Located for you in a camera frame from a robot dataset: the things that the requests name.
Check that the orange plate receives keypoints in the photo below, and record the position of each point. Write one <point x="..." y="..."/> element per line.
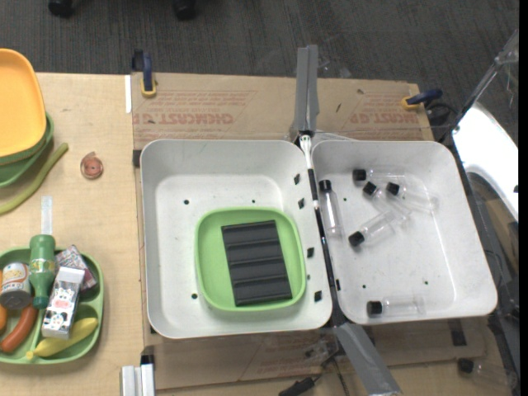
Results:
<point x="18" y="105"/>

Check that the black ribbed rack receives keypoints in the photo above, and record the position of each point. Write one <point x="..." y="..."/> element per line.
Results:
<point x="256" y="262"/>

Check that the clear vial with black cap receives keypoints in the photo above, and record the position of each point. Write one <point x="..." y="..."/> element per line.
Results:
<point x="360" y="175"/>
<point x="331" y="208"/>
<point x="408" y="196"/>
<point x="398" y="306"/>
<point x="467" y="365"/>
<point x="370" y="189"/>
<point x="373" y="229"/>

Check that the pink packet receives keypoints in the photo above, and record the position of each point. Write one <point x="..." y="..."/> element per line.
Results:
<point x="78" y="258"/>

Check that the white plastic tray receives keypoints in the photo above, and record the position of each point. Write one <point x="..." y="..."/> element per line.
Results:
<point x="173" y="229"/>
<point x="420" y="262"/>

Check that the small grey and orange can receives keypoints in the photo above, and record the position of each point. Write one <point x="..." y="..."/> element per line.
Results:
<point x="14" y="283"/>

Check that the thin black and white rod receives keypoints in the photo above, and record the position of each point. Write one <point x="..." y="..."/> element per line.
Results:
<point x="315" y="192"/>

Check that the white carton with cow print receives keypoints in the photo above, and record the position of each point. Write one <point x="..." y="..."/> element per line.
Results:
<point x="62" y="303"/>

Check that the green bottle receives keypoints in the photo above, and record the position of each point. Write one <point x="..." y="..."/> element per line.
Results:
<point x="41" y="262"/>

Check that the pink round doughnut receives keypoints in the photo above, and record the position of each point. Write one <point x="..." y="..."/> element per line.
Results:
<point x="91" y="166"/>

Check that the brown cardboard board red print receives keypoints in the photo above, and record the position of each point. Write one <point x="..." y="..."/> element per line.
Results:
<point x="264" y="109"/>

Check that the yellow banana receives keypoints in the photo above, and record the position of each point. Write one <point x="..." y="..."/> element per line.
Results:
<point x="66" y="338"/>

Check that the orange carrot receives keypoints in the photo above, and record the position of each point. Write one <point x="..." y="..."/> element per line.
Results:
<point x="2" y="318"/>

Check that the green divided plate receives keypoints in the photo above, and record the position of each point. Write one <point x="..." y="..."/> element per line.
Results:
<point x="91" y="299"/>

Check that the red sausage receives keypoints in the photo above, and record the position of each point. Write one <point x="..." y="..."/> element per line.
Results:
<point x="20" y="330"/>

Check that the green square plate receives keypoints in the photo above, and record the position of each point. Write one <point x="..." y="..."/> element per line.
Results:
<point x="211" y="262"/>

